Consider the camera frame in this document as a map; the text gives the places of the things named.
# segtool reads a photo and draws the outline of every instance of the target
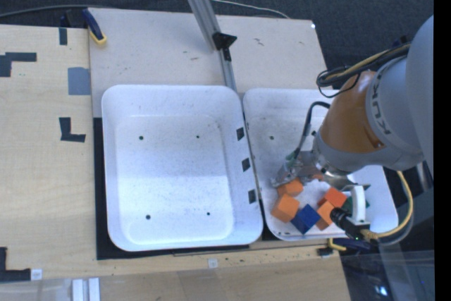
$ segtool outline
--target black bracket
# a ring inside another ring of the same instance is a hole
[[[6,247],[0,247],[0,283],[15,281],[30,281],[31,269],[7,270],[6,269]]]
[[[216,32],[213,34],[213,42],[217,50],[222,50],[224,59],[227,61],[232,61],[230,56],[230,45],[237,39],[235,35],[223,34],[221,32]]]

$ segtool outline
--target empty white tray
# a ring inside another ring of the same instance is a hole
[[[329,94],[334,92],[336,91],[325,91]],[[325,98],[318,90],[266,88],[248,90],[243,98],[266,223],[271,232],[282,240],[346,237],[345,232],[334,223],[322,231],[313,226],[303,235],[290,222],[283,223],[271,215],[271,210],[278,199],[277,190],[271,185],[271,179],[277,175],[285,156],[299,144],[307,110],[315,101],[331,103],[332,99]],[[314,108],[311,115],[311,131],[319,129],[326,112],[323,107]],[[313,137],[308,137],[302,150],[310,150],[312,144]],[[365,196],[369,203],[366,219],[371,222],[372,231],[389,231],[398,225],[395,204],[381,166],[366,166],[351,174],[349,179],[358,184],[371,185],[365,191]],[[329,187],[326,182],[318,180],[307,183],[297,196],[301,208],[309,204],[318,209],[317,202]]]
[[[263,229],[238,95],[115,85],[101,100],[108,232],[125,251],[246,245]]]

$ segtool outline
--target robotic arm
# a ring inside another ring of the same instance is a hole
[[[278,187],[299,177],[303,183],[318,178],[339,190],[352,189],[355,184],[347,176],[367,165],[400,174],[422,161],[433,177],[433,16],[412,43],[400,44],[351,68],[324,72],[317,84],[321,89],[337,81],[344,84],[330,106],[324,102],[311,105],[299,146],[287,156],[272,185]],[[328,113],[314,133],[312,149],[302,151],[311,110],[318,105],[329,108]],[[350,237],[368,235],[368,224],[353,228],[355,218],[337,209],[331,218]]]

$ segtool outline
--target blue block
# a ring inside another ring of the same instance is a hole
[[[307,204],[303,209],[300,209],[291,223],[302,233],[303,235],[312,228],[316,222],[319,221],[321,216],[316,212],[310,204]]]

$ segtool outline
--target orange block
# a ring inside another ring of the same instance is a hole
[[[341,207],[346,202],[346,195],[340,192],[334,187],[330,187],[326,194],[318,201],[318,205],[321,206],[325,201],[329,201],[335,207]]]
[[[282,222],[290,222],[296,216],[299,201],[290,195],[281,195],[274,204],[271,214]]]
[[[279,196],[284,195],[286,193],[291,197],[296,197],[298,196],[299,193],[303,191],[303,189],[304,185],[301,183],[300,179],[296,177],[291,182],[277,187],[277,193],[279,194]]]
[[[317,210],[319,216],[321,218],[318,222],[316,222],[316,227],[318,227],[321,231],[332,224],[332,220],[330,219],[330,213],[335,208],[333,204],[329,201],[325,201]]]

